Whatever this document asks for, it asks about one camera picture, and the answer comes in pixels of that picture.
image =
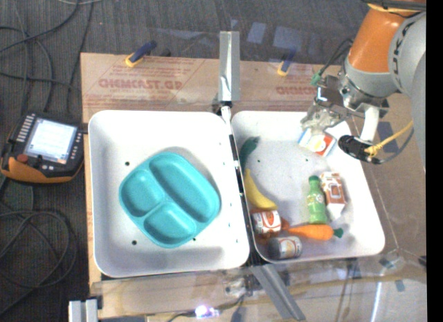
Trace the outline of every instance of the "dark floor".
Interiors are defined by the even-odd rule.
[[[0,0],[0,6],[2,143],[29,109],[80,121],[80,51],[129,54],[155,38],[174,56],[216,58],[211,37],[238,30],[242,60],[278,60],[295,47],[294,61],[324,64],[355,36],[368,11],[361,0]],[[49,186],[6,180],[0,195],[0,321],[67,321],[68,301],[89,293],[83,171]],[[5,250],[30,215],[18,212],[30,210],[43,214]],[[46,212],[60,214],[67,226]]]

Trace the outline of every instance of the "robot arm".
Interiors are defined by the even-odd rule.
[[[426,0],[382,1],[426,6]],[[386,98],[404,93],[411,97],[415,134],[426,168],[426,11],[370,7],[338,77],[320,78],[315,84],[317,96],[302,127],[323,131],[351,115],[364,118],[361,136],[344,136],[338,144],[362,161],[380,163],[367,149],[373,145],[379,119],[388,111]]]

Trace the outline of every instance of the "yellow banana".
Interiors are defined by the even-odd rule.
[[[246,191],[246,198],[248,202],[256,208],[262,210],[277,210],[277,204],[265,197],[257,188],[254,180],[251,177],[251,170],[247,168],[244,171],[244,189]]]

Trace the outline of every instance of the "white tray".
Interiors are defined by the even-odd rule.
[[[238,149],[248,137],[260,136],[257,148],[248,157],[247,167],[263,194],[279,206],[279,214],[291,225],[308,220],[305,198],[309,176],[329,170],[341,176],[347,206],[331,226],[343,228],[343,237],[333,237],[326,242],[301,238],[302,255],[293,260],[309,262],[378,254],[384,248],[385,236],[361,162],[345,154],[337,144],[326,157],[300,147],[300,121],[305,115],[284,111],[241,111],[232,119]],[[341,123],[327,132],[338,140],[342,135],[350,134],[350,129],[346,123]],[[255,245],[265,260],[273,262],[265,246],[257,242]]]
[[[207,112],[114,111],[89,122],[94,258],[99,270],[122,278],[230,269],[246,262],[248,236],[225,122]],[[150,241],[118,201],[121,181],[164,150],[177,152],[216,187],[218,216],[195,240],[166,249]]]

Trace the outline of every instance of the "orange carrot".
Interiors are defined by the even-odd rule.
[[[286,231],[292,235],[322,241],[328,241],[334,235],[339,238],[343,235],[343,229],[334,230],[328,224],[308,224],[304,226],[289,227]]]

